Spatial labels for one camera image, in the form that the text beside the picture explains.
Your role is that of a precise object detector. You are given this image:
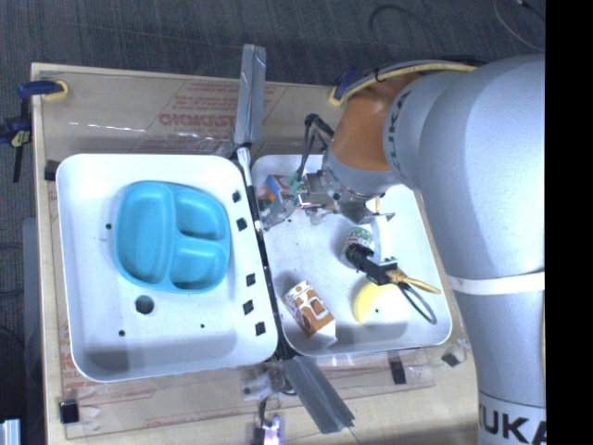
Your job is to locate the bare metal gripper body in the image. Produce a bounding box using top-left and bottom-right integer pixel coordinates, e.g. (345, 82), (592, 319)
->
(293, 170), (396, 224)

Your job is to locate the orange and blue carton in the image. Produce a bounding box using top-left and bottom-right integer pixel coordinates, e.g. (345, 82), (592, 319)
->
(264, 174), (293, 202)

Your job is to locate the white plastic tray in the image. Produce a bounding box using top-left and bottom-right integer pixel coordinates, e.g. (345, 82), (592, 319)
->
(251, 154), (453, 357)
(55, 153), (280, 383)

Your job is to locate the green and white can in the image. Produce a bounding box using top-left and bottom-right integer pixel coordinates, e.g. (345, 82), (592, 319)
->
(342, 226), (376, 268)

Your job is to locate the orange and white carton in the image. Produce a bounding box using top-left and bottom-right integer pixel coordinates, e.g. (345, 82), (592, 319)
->
(281, 279), (337, 348)

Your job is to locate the yellow banana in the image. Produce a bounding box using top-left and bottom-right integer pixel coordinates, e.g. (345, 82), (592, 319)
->
(352, 281), (397, 325)

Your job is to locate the blue divided plate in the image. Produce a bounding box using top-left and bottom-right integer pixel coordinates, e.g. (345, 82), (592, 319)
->
(113, 180), (232, 295)

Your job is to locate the brown cardboard board red print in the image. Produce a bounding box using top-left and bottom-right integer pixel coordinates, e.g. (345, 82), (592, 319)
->
(37, 70), (439, 440)

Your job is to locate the black cylinder on white bracket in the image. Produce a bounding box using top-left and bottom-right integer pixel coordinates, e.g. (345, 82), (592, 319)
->
(345, 214), (400, 287)

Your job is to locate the black block with thin wires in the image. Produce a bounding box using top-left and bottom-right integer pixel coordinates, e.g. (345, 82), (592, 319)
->
(252, 413), (283, 445)

